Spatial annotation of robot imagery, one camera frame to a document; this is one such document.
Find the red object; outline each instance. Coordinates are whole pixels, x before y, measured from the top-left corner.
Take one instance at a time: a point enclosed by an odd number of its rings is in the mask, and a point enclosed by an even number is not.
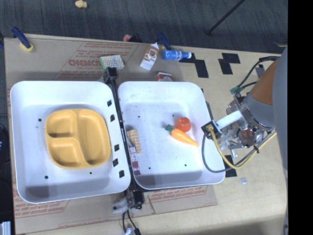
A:
[[[183,132],[190,131],[191,129],[191,123],[187,117],[180,117],[176,120],[175,125],[177,129],[182,130]]]

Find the yellow-orange plastic dish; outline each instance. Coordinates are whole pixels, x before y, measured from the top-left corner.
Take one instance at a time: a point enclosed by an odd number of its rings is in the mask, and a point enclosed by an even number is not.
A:
[[[51,113],[45,122],[46,144],[59,167],[82,169],[105,163],[111,154],[103,117],[90,109],[65,109]]]

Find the blue bottle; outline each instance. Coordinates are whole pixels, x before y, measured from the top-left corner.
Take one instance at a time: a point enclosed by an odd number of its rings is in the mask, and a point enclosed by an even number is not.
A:
[[[191,58],[191,52],[183,52],[176,49],[165,49],[162,52],[164,60],[181,60],[182,58]]]

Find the dark gray carpet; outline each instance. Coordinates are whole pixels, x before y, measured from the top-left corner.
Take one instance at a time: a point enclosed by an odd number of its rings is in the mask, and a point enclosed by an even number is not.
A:
[[[0,32],[13,37],[16,26],[24,33],[117,41],[137,33],[146,43],[162,32],[171,45],[268,53],[282,53],[274,41],[288,38],[288,0],[246,0],[212,36],[206,31],[240,0],[84,0],[86,9],[75,1],[0,0]],[[6,113],[0,50],[0,123],[7,127]]]

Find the toy carrot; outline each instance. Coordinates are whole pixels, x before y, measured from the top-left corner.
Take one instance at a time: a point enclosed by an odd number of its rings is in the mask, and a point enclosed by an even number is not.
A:
[[[194,141],[190,136],[188,136],[182,130],[179,130],[177,128],[173,129],[169,124],[165,127],[165,130],[170,131],[174,139],[177,139],[187,144],[199,146],[199,144],[196,141]]]

